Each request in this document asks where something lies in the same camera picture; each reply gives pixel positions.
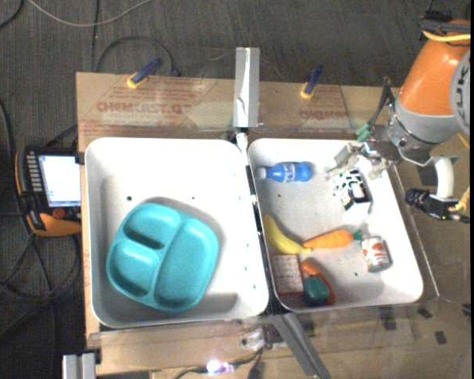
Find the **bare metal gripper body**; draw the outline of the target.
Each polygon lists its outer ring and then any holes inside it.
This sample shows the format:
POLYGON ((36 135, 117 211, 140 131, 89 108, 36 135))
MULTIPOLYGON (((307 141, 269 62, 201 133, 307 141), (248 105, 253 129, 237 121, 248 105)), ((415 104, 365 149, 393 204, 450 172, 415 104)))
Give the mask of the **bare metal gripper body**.
POLYGON ((402 160, 424 166, 430 161, 434 144, 423 141, 400 126, 373 126, 358 135, 361 152, 370 158, 399 163, 402 160))

